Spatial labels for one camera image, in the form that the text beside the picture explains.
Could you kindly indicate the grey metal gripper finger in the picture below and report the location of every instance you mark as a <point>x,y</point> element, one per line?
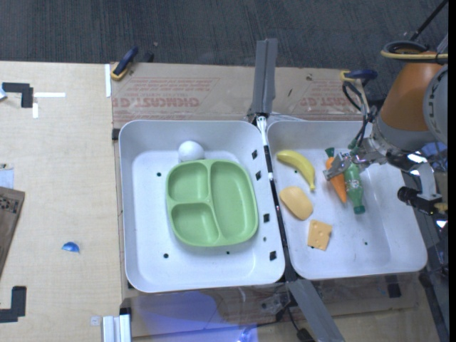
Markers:
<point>333,170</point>
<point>347,157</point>

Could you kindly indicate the brown paper packet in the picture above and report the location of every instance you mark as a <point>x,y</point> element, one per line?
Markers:
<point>9,219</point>

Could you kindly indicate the yellow banana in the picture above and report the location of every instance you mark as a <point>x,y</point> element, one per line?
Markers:
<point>301,164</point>

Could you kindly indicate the yellow cheese slice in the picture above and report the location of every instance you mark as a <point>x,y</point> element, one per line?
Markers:
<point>319,234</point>

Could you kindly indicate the yellow oval bread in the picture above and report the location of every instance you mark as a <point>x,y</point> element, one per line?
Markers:
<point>296,202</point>

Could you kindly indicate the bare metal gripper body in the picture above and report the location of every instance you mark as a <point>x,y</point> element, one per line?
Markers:
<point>374,152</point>

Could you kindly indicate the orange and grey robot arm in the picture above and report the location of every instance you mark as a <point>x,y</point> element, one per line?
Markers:
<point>406,98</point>

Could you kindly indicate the green divided plate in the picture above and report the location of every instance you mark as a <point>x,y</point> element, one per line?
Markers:
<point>228,198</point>

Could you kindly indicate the green plastic bottle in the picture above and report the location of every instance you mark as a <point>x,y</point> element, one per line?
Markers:
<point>354,187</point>

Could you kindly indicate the small blue scrap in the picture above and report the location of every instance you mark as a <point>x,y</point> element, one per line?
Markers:
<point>70,247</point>

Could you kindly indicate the brown cardboard board red print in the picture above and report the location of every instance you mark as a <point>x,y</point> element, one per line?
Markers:
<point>178,94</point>

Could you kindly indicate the white ball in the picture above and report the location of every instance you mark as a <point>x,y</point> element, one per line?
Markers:
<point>190,151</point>

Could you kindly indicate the orange carrot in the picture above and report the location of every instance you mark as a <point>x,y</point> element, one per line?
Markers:
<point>340,187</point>

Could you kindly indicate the black cylinder on white bracket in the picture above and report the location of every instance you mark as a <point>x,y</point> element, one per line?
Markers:
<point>415,195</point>

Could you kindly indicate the white plastic tray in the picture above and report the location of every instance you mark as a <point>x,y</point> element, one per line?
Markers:
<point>374,241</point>
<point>149,226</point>

